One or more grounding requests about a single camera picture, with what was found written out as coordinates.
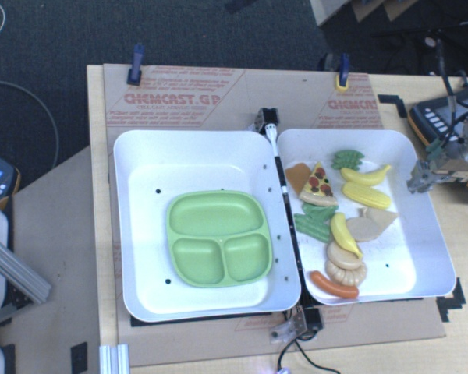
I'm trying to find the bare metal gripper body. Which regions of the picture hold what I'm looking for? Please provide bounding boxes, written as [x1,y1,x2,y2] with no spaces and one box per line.
[431,156,468,185]

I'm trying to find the white plastic tray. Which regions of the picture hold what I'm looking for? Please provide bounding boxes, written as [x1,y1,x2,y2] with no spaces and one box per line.
[112,129,302,323]
[275,128,458,307]

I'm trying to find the beige triangular toy food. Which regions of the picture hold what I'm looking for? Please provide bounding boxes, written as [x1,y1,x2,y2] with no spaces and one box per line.
[364,206,400,235]

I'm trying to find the yellow corn cob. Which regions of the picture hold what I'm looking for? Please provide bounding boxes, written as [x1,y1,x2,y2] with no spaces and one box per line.
[341,181,392,211]

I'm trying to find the yellow banana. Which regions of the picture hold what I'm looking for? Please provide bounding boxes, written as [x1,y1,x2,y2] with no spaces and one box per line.
[339,164,392,188]
[329,211,364,260]

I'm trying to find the beige round toy food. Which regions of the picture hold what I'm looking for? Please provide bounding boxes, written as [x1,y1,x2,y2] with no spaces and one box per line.
[345,207,381,243]

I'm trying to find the pizza slice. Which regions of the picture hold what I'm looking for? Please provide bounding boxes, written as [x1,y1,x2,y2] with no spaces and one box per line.
[298,161,339,208]

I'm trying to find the green bean pods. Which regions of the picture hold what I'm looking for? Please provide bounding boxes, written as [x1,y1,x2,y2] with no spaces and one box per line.
[301,202,340,223]
[292,213,333,244]

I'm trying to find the beige round biscuit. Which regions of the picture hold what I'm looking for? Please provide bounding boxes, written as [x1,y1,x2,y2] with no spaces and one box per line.
[326,241,363,271]

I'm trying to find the beige ridged pastry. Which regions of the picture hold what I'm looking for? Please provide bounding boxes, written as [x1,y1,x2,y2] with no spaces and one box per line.
[324,259,369,288]

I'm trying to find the brown bread slice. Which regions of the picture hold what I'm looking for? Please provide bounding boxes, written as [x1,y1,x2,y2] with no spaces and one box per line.
[284,162,312,196]

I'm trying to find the orange sausage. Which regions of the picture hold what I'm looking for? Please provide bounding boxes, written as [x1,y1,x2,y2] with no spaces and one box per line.
[309,270,360,300]

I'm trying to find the thin black and white rod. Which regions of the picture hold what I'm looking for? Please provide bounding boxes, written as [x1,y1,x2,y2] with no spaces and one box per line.
[265,124,308,308]

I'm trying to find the brown cardboard board red print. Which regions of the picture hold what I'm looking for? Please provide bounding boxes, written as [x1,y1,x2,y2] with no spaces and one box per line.
[102,63,448,368]

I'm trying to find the green divided plate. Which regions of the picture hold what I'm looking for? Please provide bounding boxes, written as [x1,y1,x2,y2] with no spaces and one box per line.
[165,190,275,288]

